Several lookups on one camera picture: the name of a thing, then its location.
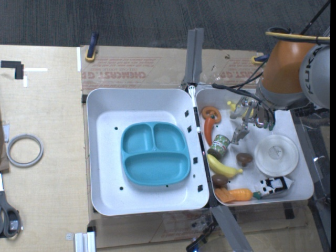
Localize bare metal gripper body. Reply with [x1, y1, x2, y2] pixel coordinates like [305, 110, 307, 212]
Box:
[241, 98, 276, 130]

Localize yellow toy bottle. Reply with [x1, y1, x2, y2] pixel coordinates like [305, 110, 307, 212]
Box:
[226, 100, 255, 118]

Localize small green can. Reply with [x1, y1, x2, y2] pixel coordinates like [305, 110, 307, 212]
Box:
[207, 134, 231, 160]

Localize brown toy mushroom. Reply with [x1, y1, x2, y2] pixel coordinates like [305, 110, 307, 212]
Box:
[236, 152, 254, 167]
[211, 174, 229, 190]

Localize brown toy doughnut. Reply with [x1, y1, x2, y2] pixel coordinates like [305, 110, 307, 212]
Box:
[201, 106, 222, 123]

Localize yellow banana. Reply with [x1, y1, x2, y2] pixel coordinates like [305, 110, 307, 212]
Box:
[206, 153, 244, 179]

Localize clear plastic round lid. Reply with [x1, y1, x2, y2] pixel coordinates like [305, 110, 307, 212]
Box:
[254, 134, 300, 178]

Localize orange carrot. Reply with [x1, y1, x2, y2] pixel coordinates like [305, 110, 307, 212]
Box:
[227, 188, 263, 202]

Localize black and white carton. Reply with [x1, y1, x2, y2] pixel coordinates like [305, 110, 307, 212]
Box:
[253, 176, 294, 198]

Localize orange ridged toy slice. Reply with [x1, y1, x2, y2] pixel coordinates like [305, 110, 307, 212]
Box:
[214, 187, 237, 204]

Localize white plastic tray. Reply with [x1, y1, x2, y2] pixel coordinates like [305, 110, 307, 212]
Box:
[86, 88, 210, 216]
[195, 88, 315, 207]

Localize blue divided plate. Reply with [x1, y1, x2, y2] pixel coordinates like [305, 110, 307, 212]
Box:
[120, 121, 192, 186]

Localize brown cardboard board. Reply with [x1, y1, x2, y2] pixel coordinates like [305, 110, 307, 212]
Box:
[80, 45, 309, 249]

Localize grey ring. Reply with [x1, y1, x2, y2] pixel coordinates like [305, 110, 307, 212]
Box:
[6, 133, 44, 168]

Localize grey handled scissors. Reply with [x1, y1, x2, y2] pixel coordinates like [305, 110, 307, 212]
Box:
[0, 190, 23, 239]

